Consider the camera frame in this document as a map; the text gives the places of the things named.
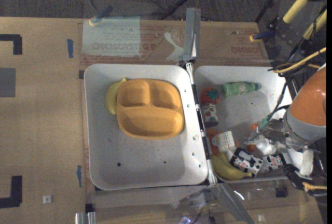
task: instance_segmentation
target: yellow banana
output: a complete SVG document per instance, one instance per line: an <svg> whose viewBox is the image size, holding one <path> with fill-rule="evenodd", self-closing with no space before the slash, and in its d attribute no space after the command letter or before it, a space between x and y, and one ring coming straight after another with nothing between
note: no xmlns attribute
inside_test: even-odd
<svg viewBox="0 0 332 224"><path fill-rule="evenodd" d="M221 178L227 180L241 180L244 177L252 176L251 173L246 173L233 167L228 162L224 153L219 153L217 156L212 155L211 160L215 173Z"/></svg>
<svg viewBox="0 0 332 224"><path fill-rule="evenodd" d="M113 83L107 90L105 103L107 109L113 115L116 115L116 96L118 94L118 89L125 81L127 80L123 78L121 81Z"/></svg>

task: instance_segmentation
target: green object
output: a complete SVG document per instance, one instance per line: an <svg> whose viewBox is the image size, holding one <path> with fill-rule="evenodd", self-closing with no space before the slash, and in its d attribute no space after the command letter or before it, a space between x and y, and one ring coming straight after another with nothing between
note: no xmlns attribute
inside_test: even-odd
<svg viewBox="0 0 332 224"><path fill-rule="evenodd" d="M222 94L225 97L243 95L259 89L257 83L251 82L230 82L222 85Z"/></svg>

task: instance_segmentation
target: black corner marker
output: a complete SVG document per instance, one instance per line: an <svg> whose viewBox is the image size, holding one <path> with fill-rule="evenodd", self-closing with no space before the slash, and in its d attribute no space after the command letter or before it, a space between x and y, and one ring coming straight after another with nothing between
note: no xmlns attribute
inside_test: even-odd
<svg viewBox="0 0 332 224"><path fill-rule="evenodd" d="M0 209L19 207L22 203L22 187L22 176L12 176L10 197L0 198Z"/></svg>
<svg viewBox="0 0 332 224"><path fill-rule="evenodd" d="M22 55L22 37L20 34L0 34L0 41L12 41L13 55Z"/></svg>

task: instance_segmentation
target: green bottle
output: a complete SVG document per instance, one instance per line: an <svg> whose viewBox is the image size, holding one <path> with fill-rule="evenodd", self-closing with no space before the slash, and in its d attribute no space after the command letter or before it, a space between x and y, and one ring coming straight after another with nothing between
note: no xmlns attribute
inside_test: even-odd
<svg viewBox="0 0 332 224"><path fill-rule="evenodd" d="M251 82L230 82L222 85L222 94L225 97L243 95L259 89L257 83Z"/></svg>

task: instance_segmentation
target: yellow pole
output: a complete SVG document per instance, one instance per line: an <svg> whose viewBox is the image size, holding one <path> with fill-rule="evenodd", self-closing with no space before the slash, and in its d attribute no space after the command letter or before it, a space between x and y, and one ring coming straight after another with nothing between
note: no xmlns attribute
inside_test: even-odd
<svg viewBox="0 0 332 224"><path fill-rule="evenodd" d="M327 9L325 10L325 12L317 19L316 24L312 23L310 25L310 27L308 28L308 30L303 34L303 38L306 40L309 40L312 32L315 28L316 32L319 31L327 22Z"/></svg>
<svg viewBox="0 0 332 224"><path fill-rule="evenodd" d="M284 15L283 21L286 24L290 24L300 13L300 11L303 9L307 2L308 0L296 0L292 7L289 9L289 11L286 13L286 15Z"/></svg>

